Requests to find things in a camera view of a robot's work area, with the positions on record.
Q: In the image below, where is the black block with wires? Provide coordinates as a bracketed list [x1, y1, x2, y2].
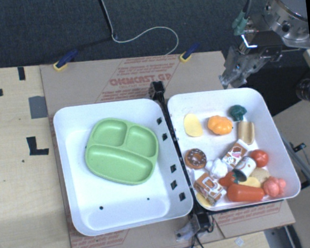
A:
[193, 209, 214, 233]
[148, 80, 167, 101]

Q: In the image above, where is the red tomato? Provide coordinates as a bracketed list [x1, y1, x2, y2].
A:
[249, 148, 270, 169]

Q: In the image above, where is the brown cardboard board red print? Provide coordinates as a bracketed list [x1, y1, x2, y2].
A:
[39, 36, 299, 248]

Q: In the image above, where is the black cylinder on white bracket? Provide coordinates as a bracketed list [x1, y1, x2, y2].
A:
[290, 48, 310, 107]

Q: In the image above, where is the green divided plate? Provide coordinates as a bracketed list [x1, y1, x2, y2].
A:
[80, 112, 164, 191]

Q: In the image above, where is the yellow oval crisp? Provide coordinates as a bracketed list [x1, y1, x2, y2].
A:
[182, 112, 204, 139]

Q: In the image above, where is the beige biscuit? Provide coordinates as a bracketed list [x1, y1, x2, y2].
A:
[248, 166, 272, 185]

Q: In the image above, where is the white can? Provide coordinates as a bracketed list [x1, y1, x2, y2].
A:
[230, 155, 259, 182]

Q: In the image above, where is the orange carrot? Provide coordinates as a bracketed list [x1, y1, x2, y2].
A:
[226, 180, 266, 205]

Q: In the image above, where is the red pepper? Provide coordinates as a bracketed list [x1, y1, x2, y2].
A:
[217, 169, 239, 188]

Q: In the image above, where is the green broccoli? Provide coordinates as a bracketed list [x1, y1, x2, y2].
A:
[228, 103, 249, 123]

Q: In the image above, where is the white plastic tray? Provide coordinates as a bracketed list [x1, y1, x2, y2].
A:
[166, 80, 303, 216]
[51, 93, 196, 240]

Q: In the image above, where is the yellow slice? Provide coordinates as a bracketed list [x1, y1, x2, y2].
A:
[239, 175, 262, 191]

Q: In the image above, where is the pink lumpy toy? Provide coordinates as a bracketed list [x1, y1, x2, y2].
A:
[262, 174, 288, 199]

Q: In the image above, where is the brown doughnut with sprinkles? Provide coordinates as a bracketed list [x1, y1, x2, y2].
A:
[183, 147, 208, 171]

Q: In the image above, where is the brown and white carton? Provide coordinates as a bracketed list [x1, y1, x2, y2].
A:
[192, 170, 229, 209]
[218, 138, 251, 171]

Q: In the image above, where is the tan bread bun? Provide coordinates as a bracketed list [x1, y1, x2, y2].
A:
[235, 119, 257, 147]

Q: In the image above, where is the yellow flat piece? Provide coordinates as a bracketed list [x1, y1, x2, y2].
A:
[196, 191, 213, 208]

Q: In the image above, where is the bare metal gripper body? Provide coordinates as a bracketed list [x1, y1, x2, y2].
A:
[237, 0, 310, 67]

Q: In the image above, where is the orange pumpkin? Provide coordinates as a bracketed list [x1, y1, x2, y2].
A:
[206, 113, 235, 138]

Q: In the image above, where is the white cauliflower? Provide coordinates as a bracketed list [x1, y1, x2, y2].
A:
[204, 156, 229, 181]

